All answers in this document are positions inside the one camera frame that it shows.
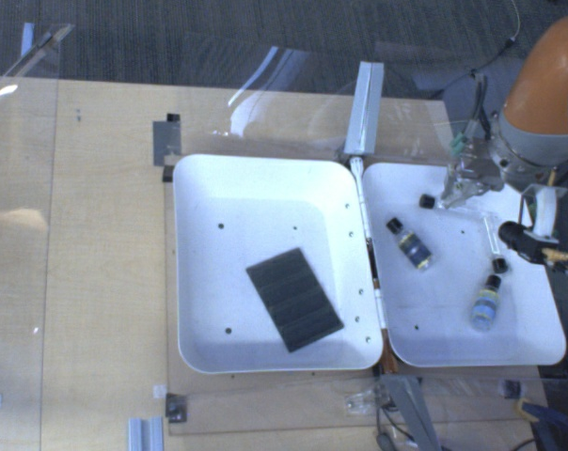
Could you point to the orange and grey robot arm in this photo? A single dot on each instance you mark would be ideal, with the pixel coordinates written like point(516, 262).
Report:
point(542, 82)

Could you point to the white plastic tray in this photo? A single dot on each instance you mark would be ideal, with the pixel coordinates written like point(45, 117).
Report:
point(444, 308)
point(246, 195)

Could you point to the clear bottle with yellow label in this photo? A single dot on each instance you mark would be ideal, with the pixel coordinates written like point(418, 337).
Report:
point(413, 247)

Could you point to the empty clear bottle black cap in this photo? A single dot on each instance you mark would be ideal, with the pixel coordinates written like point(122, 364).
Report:
point(499, 265)
point(426, 201)

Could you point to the black cylinder on white bracket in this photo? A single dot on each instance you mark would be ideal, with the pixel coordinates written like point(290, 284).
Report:
point(519, 237)

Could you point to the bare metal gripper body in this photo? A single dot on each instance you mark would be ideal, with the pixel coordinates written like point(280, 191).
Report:
point(481, 167)

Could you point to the dark grey rectangular sheet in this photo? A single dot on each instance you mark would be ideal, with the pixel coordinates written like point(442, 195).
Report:
point(294, 299)

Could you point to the clear bottle with blue label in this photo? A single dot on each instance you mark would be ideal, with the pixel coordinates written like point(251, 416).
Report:
point(485, 304)

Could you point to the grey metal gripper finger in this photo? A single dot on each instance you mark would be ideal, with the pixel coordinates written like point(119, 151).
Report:
point(451, 193)
point(476, 190)

